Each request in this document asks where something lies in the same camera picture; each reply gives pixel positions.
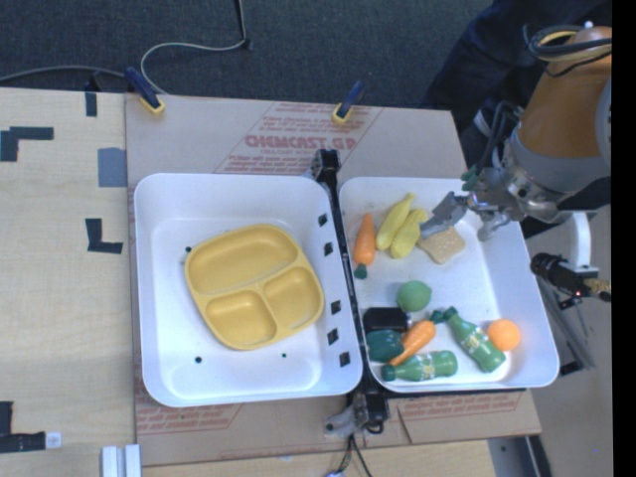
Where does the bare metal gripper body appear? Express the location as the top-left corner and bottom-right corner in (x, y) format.
(465, 159), (573, 225)

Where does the tan bread slice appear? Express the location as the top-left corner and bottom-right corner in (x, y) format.
(416, 225), (468, 266)

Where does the yellow banana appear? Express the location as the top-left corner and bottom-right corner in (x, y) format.
(375, 192), (416, 252)
(390, 208), (429, 260)

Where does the white plastic tray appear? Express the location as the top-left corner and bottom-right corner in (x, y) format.
(337, 175), (561, 395)
(132, 172), (365, 409)

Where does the orange carrot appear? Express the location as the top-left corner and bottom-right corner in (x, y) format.
(352, 212), (378, 281)
(388, 309), (446, 368)

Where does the green lime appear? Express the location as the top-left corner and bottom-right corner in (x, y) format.
(396, 279), (434, 314)

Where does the thin black and white rod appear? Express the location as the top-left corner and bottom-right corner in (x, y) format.
(323, 179), (373, 439)

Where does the orange ball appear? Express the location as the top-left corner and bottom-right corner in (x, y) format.
(486, 318), (522, 353)

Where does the black box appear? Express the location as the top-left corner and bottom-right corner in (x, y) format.
(362, 306), (410, 336)

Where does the green bottle yellow label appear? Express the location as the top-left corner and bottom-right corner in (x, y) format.
(442, 306), (508, 375)
(380, 349), (459, 384)

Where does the dark green pepper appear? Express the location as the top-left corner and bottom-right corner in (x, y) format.
(366, 329), (405, 364)

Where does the person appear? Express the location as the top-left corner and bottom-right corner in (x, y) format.
(419, 0), (613, 240)

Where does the yellow divided plate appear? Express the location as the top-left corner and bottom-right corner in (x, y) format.
(184, 223), (326, 352)

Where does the brown cardboard board red print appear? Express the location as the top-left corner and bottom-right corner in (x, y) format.
(123, 91), (543, 467)

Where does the black cylinder on white bracket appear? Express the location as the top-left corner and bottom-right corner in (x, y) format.
(529, 211), (612, 303)

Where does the black block with thin wires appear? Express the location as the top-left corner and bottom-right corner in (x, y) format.
(309, 148), (344, 183)
(360, 390), (392, 425)

